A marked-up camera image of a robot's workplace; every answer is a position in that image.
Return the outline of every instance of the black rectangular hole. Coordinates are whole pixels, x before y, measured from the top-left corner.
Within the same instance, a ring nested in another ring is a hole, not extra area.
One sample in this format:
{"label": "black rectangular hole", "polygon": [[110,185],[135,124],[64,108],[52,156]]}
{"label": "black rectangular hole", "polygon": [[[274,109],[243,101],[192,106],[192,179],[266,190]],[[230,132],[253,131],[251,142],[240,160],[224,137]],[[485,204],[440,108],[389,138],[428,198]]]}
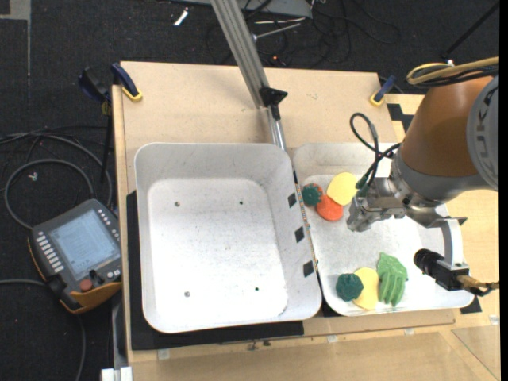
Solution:
{"label": "black rectangular hole", "polygon": [[302,241],[302,238],[305,237],[305,233],[303,232],[303,226],[294,232],[294,236],[296,237],[297,243]]}
{"label": "black rectangular hole", "polygon": [[314,264],[312,264],[312,261],[303,264],[303,276],[307,277],[313,272],[314,272]]}
{"label": "black rectangular hole", "polygon": [[290,194],[287,197],[287,202],[289,203],[289,207],[292,207],[296,203],[296,194]]}

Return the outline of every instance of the black clamp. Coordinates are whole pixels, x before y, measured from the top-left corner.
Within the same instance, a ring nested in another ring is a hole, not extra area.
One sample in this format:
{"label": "black clamp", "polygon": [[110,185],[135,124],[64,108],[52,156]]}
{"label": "black clamp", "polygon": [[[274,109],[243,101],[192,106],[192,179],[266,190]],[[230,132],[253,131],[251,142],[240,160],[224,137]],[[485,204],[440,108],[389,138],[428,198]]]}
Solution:
{"label": "black clamp", "polygon": [[[139,102],[143,97],[141,91],[131,79],[127,71],[120,66],[118,62],[110,66],[111,73],[114,76],[114,84],[120,84],[122,91],[133,102]],[[78,78],[79,88],[89,98],[100,102],[102,113],[105,116],[111,115],[111,94],[95,73],[86,67]]]}
{"label": "black clamp", "polygon": [[287,96],[287,92],[274,89],[273,87],[261,87],[261,98],[266,107],[270,107],[271,115],[276,120],[280,120],[279,103]]}

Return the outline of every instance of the wooden table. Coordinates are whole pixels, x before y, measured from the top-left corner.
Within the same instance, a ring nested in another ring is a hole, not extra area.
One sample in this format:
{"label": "wooden table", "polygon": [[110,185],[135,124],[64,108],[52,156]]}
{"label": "wooden table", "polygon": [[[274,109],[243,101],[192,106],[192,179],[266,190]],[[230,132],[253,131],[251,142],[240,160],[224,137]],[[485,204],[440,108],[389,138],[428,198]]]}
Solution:
{"label": "wooden table", "polygon": [[[124,62],[143,99],[134,103],[113,87],[117,194],[125,239],[127,194],[135,190],[133,157],[143,144],[163,142],[269,142],[266,114],[252,104],[236,67]],[[382,142],[403,138],[387,105],[368,98],[379,89],[366,72],[267,69],[271,86],[288,91],[281,103],[290,156],[308,142],[356,142],[348,120],[362,112]],[[421,95],[389,94],[387,102],[413,113]],[[499,278],[498,194],[476,191],[448,204],[468,216],[464,254],[475,277]],[[303,337],[207,344],[159,351],[130,348],[129,261],[121,242],[127,360],[134,380],[254,379],[496,379],[500,376],[499,292],[481,298],[483,311],[427,310],[304,321]]]}

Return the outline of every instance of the orange ball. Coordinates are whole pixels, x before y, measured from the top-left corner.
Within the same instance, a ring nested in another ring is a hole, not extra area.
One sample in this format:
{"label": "orange ball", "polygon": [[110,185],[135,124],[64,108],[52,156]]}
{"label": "orange ball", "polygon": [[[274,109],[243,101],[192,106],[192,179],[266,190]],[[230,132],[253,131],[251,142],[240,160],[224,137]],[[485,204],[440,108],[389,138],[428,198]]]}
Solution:
{"label": "orange ball", "polygon": [[342,205],[334,202],[328,195],[323,194],[321,201],[316,205],[317,213],[325,220],[337,221],[344,214]]}

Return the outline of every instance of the white tray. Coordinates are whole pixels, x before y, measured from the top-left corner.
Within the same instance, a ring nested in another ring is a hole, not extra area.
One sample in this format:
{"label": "white tray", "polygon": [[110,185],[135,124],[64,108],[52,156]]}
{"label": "white tray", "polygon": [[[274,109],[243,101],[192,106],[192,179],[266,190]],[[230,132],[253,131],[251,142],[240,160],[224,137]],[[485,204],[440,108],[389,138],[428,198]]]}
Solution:
{"label": "white tray", "polygon": [[[374,160],[374,153],[360,143],[306,144],[293,157],[300,187],[307,183],[320,185],[324,192],[332,178],[341,172],[350,172],[358,179]],[[388,176],[390,161],[379,164],[379,177]],[[358,316],[408,310],[431,310],[467,306],[474,296],[467,291],[447,291],[414,265],[417,250],[444,253],[444,239],[440,229],[425,229],[408,217],[378,221],[362,233],[348,229],[346,221],[349,206],[339,221],[326,221],[315,208],[305,207],[310,224],[310,236],[317,260],[321,288],[326,302],[338,314]],[[353,302],[337,296],[335,285],[340,274],[353,273],[361,267],[376,269],[379,254],[385,252],[397,257],[406,267],[408,281],[401,302],[393,307],[378,302],[374,310],[364,310]]]}
{"label": "white tray", "polygon": [[135,172],[143,311],[154,329],[316,314],[321,290],[284,151],[153,143],[137,152]]}

